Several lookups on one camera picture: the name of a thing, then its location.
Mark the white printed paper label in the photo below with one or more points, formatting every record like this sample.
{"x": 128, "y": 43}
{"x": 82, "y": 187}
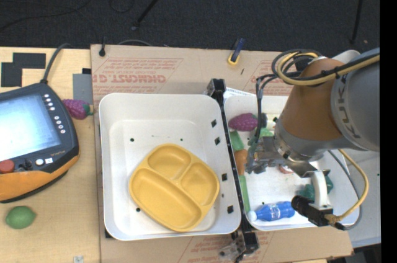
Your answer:
{"x": 240, "y": 92}

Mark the yellow divided plate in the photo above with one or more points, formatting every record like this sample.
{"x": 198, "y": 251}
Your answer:
{"x": 167, "y": 190}

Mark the thin black rod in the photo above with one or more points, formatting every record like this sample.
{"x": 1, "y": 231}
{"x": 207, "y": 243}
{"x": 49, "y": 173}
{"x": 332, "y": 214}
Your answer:
{"x": 233, "y": 156}

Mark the brown cardboard board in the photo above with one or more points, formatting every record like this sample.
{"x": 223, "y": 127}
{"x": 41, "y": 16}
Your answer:
{"x": 192, "y": 75}

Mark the dark green broccoli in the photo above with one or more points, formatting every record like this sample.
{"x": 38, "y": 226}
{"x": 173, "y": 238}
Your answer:
{"x": 307, "y": 192}

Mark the green lime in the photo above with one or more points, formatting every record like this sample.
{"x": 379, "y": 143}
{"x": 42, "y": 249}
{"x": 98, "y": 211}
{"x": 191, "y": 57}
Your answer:
{"x": 20, "y": 217}

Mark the purple grapes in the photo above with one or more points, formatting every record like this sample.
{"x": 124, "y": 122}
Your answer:
{"x": 243, "y": 122}
{"x": 76, "y": 108}

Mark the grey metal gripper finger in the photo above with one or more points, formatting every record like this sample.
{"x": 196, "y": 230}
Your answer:
{"x": 251, "y": 166}
{"x": 262, "y": 168}

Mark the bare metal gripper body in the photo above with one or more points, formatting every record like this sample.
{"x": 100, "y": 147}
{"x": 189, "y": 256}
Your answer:
{"x": 273, "y": 153}

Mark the blue plastic bottle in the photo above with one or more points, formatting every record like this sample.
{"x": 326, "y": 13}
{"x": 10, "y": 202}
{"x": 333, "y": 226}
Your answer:
{"x": 274, "y": 211}

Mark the orange carrot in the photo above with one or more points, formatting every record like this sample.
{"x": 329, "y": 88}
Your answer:
{"x": 240, "y": 161}

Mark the light green toy vegetable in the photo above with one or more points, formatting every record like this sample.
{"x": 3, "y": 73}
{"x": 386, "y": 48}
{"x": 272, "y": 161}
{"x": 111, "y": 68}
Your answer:
{"x": 264, "y": 133}

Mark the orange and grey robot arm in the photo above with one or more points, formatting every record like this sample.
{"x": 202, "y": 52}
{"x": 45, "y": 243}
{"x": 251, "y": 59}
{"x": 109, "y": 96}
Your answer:
{"x": 313, "y": 106}

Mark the white plastic tray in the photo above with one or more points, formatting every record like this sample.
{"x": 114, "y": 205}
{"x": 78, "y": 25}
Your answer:
{"x": 273, "y": 190}
{"x": 155, "y": 119}

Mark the black cylinder on white bracket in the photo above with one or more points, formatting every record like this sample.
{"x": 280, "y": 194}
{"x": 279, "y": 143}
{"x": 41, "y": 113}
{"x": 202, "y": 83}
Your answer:
{"x": 319, "y": 190}

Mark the long green vegetable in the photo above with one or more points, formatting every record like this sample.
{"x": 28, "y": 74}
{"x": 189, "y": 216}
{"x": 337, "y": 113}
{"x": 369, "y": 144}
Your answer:
{"x": 244, "y": 193}

